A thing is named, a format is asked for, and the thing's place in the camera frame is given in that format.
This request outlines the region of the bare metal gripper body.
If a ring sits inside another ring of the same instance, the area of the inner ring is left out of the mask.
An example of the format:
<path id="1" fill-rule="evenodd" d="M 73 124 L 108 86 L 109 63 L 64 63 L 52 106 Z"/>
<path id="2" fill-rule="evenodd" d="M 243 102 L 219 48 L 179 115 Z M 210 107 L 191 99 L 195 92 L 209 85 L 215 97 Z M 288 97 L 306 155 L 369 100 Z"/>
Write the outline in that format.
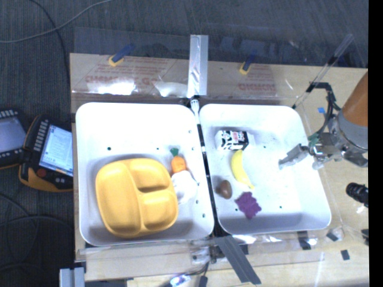
<path id="1" fill-rule="evenodd" d="M 368 159 L 363 156 L 367 149 L 353 144 L 341 133 L 315 132 L 308 141 L 309 153 L 313 157 L 327 157 L 327 162 L 346 160 L 357 167 L 368 167 Z"/>

